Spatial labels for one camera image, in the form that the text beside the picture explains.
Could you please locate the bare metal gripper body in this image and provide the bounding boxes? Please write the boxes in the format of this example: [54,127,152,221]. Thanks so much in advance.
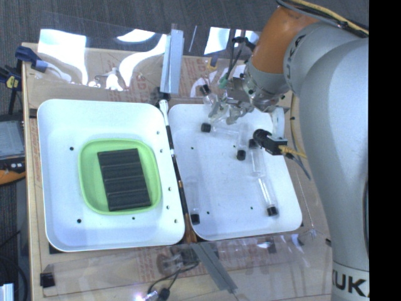
[226,76,282,113]

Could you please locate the clear plastic bottle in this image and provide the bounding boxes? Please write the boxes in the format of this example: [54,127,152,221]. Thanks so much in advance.
[236,124,248,162]
[199,83,222,119]
[186,176,201,226]
[257,176,279,218]
[248,139,264,177]
[200,122,241,138]

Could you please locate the thin black and white rod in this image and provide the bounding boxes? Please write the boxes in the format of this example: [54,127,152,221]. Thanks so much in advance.
[159,98,198,244]

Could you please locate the white plastic tray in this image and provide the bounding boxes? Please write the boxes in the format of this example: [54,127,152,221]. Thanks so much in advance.
[167,103,303,242]
[36,98,186,253]

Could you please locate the black ribbed rectangular block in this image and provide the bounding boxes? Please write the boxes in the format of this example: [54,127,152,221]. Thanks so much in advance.
[96,147,152,213]

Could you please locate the green plate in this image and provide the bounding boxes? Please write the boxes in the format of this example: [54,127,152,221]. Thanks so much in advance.
[78,138,162,216]

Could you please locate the brown cardboard board, red print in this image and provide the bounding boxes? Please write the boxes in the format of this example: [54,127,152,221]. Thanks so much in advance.
[21,42,333,301]

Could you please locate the black cylinder on white bracket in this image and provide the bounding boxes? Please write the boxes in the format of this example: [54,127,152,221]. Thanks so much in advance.
[253,106,289,157]

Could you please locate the black block with thin wires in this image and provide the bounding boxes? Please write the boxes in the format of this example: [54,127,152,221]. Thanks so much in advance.
[179,246,200,267]
[149,87,172,107]

